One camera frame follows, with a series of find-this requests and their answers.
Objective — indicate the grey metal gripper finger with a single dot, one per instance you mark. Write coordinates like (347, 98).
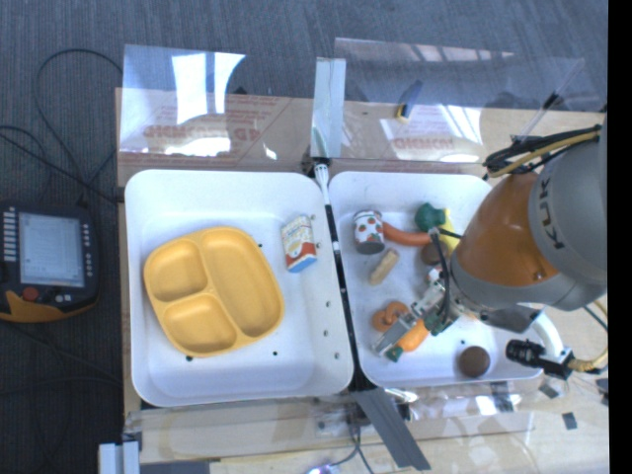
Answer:
(393, 335)

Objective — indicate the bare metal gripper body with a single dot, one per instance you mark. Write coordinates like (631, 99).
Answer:
(430, 300)

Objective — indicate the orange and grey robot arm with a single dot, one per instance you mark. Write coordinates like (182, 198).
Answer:
(513, 235)

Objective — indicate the orange doughnut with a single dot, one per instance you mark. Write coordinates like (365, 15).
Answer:
(381, 318)

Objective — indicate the orange carrot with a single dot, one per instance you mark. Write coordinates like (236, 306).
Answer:
(415, 339)

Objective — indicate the white plastic tray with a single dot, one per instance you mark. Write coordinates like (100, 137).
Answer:
(232, 200)
(419, 368)

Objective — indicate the tan bread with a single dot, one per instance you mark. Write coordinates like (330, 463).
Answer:
(384, 267)

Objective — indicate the orange sausage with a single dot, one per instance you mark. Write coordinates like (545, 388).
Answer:
(407, 236)

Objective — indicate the yellow banana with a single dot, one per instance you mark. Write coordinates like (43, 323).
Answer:
(449, 232)

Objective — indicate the brown round biscuit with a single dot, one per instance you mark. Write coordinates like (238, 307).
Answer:
(474, 361)

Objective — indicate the green broccoli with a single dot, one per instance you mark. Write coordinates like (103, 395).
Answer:
(427, 216)

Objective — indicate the white red blue carton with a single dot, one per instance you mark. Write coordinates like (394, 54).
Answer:
(298, 242)

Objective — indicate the yellow divided plate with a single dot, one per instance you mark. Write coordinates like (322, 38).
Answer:
(212, 289)

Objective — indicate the black cylinder on white bracket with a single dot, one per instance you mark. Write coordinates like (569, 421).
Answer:
(530, 352)

